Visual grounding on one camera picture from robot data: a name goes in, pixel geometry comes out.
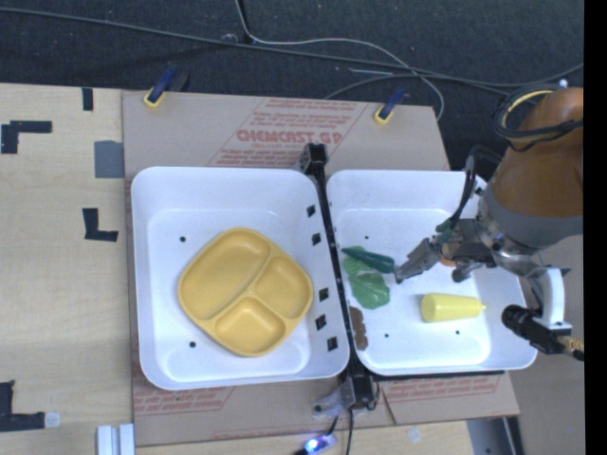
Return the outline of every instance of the yellow cylindrical object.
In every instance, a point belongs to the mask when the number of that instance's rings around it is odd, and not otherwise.
[[[474,297],[429,293],[421,301],[421,317],[427,322],[469,319],[487,307]]]

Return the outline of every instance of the dark fabric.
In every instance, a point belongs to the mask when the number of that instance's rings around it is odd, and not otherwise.
[[[408,65],[472,80],[531,82],[584,58],[584,0],[243,1],[250,29],[260,39],[359,39],[385,47]],[[244,42],[233,0],[0,0],[0,5]],[[290,48],[392,62],[363,45]],[[148,89],[165,65],[175,62],[191,73],[190,92],[314,99],[371,77],[350,70],[364,65],[3,12],[0,60],[0,82]],[[572,85],[583,85],[581,70],[565,77]],[[436,95],[419,80],[377,82],[338,98],[383,101],[400,83],[407,88],[405,104],[438,110]],[[504,150],[490,129],[499,95],[453,82],[434,83],[445,97],[439,127],[453,169],[464,166],[473,144]]]

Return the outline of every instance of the dark green object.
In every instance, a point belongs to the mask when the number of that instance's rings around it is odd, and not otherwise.
[[[381,273],[394,273],[395,270],[395,261],[389,256],[384,256],[382,254],[372,253],[371,251],[365,251],[361,246],[353,246],[353,247],[345,247],[341,251],[345,254],[358,260],[359,262],[380,271]]]
[[[390,301],[390,288],[378,273],[362,273],[349,281],[352,294],[363,308],[374,310]]]

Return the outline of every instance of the brown object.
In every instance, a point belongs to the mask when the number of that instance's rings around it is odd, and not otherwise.
[[[566,88],[543,98],[520,130],[554,126],[583,118],[583,89]],[[512,139],[521,148],[535,138]],[[525,152],[508,149],[490,184],[498,202],[520,214],[542,217],[582,215],[583,127]]]

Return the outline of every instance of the white cable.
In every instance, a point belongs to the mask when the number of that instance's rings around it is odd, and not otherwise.
[[[425,84],[427,84],[436,93],[436,95],[438,96],[438,99],[440,100],[440,108],[439,108],[438,114],[436,115],[436,121],[440,120],[441,117],[443,116],[443,112],[445,110],[445,99],[443,98],[443,95],[441,94],[441,92],[436,88],[436,86],[434,86],[434,84],[432,84],[430,81],[428,81],[423,76],[419,76],[419,74],[417,74],[415,71],[413,71],[406,63],[401,61],[396,55],[394,55],[389,50],[387,50],[383,47],[380,47],[377,44],[373,44],[373,43],[366,42],[366,41],[360,41],[358,39],[348,39],[345,37],[323,37],[320,39],[308,39],[305,41],[286,41],[286,42],[265,41],[263,39],[257,38],[255,35],[252,34],[252,32],[248,29],[247,20],[245,19],[245,14],[243,13],[243,10],[240,8],[240,2],[238,0],[234,0],[234,3],[236,4],[236,9],[238,10],[238,16],[240,17],[240,23],[243,27],[243,30],[245,31],[247,36],[255,43],[263,44],[265,46],[305,46],[307,44],[319,44],[319,43],[325,43],[325,42],[344,42],[344,43],[358,44],[361,46],[371,47],[373,49],[376,49],[376,50],[384,53],[385,55],[387,55],[388,57],[390,57],[391,59],[393,59],[400,65],[402,65],[405,69],[411,71],[415,76],[417,76],[421,81],[423,81]]]

